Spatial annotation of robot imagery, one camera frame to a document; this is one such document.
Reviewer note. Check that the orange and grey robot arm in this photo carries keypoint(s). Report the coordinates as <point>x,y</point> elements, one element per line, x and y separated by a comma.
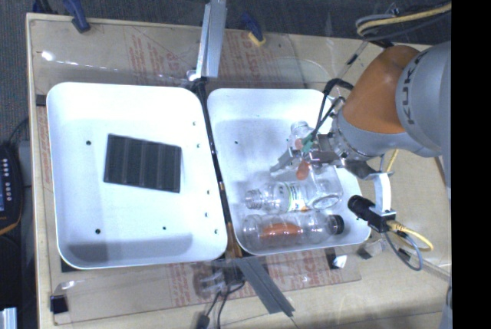
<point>383,97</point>

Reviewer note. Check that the black ribbed rectangular pad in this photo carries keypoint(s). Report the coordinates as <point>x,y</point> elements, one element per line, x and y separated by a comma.
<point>142,163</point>

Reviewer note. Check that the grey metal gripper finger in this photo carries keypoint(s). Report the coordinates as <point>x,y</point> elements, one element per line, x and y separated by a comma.
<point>285,159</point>

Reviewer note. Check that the small orange toy piece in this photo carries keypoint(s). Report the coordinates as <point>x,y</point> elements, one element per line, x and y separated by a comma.
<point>303,171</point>

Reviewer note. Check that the clear plastic bottle, green label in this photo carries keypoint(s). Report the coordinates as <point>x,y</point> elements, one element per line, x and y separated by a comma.
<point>276,197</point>

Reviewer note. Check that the black cylinder on white bracket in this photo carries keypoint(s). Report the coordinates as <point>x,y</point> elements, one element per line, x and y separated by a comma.
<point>377,218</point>

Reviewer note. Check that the brown cardboard board, red print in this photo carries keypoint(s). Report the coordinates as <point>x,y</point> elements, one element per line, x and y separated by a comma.
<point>153,51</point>

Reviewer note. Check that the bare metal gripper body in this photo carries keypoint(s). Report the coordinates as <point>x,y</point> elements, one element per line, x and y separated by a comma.
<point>326,153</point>

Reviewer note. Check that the clear plastic bottle, black cap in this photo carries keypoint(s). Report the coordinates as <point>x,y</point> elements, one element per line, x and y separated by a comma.
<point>318,227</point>

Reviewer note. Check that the white plastic tray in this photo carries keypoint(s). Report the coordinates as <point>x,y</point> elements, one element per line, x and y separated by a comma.
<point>249,116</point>
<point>126,220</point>

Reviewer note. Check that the orange toy sausage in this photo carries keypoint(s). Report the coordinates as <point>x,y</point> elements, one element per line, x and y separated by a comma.
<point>280,230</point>

